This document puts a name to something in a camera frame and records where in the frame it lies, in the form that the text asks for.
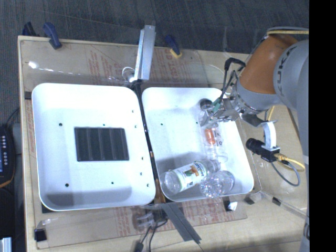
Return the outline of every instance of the bottle label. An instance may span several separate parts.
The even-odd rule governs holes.
[[[207,176],[206,168],[202,163],[198,161],[195,161],[181,168],[174,169],[172,171],[176,173],[178,179],[180,180],[180,191],[193,187]]]

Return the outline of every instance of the yellow cable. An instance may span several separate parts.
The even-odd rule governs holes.
[[[269,112],[268,112],[268,114],[267,114],[267,118],[266,118],[268,121],[271,119],[271,116],[272,116],[272,114],[273,114],[274,108],[275,108],[275,106],[272,106],[272,107],[269,109]]]
[[[296,165],[300,166],[301,169],[298,169],[298,170],[297,170],[298,172],[303,172],[303,171],[306,169],[306,167],[305,167],[301,162],[298,162],[298,161],[296,161],[296,160],[294,160],[294,159],[291,159],[291,158],[289,158],[289,157],[287,157],[287,156],[285,156],[285,155],[283,155],[283,154],[276,153],[276,154],[274,154],[274,157],[277,158],[277,161],[280,163],[281,166],[285,167],[285,168],[288,169],[288,170],[294,171],[291,167],[286,166],[286,165],[283,164],[281,161],[292,162],[292,163],[295,163]]]
[[[307,30],[271,30],[267,31],[267,35],[271,34],[293,34],[293,35],[308,35]]]

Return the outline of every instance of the white tray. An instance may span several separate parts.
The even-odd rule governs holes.
[[[155,184],[135,93],[44,83],[32,94],[39,195],[53,211],[145,205]],[[79,162],[75,127],[124,128],[129,160]]]
[[[221,91],[215,88],[147,88],[142,95],[146,123],[159,175],[165,171],[206,158],[198,114],[199,102],[214,101]],[[219,124],[228,161],[222,169],[235,177],[228,195],[246,194],[254,180],[235,122]],[[204,198],[199,186],[168,197],[182,202]]]

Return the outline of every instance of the black electronic device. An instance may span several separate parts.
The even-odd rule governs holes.
[[[0,187],[9,184],[14,177],[15,150],[8,128],[0,127]]]

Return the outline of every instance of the blue clamp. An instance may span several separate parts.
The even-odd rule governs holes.
[[[52,23],[49,23],[49,22],[44,23],[43,31],[46,33],[48,37],[50,37],[49,42],[54,49],[59,49],[62,46],[62,44],[58,40],[56,29]]]
[[[40,36],[37,35],[34,31],[34,28],[32,26],[31,22],[27,22],[22,30],[22,35],[24,36]]]
[[[175,39],[173,36],[171,35],[167,35],[164,40],[167,42],[167,44],[171,47],[171,54],[175,57],[175,58],[180,58],[182,56],[182,53],[180,52],[179,46],[176,43]]]

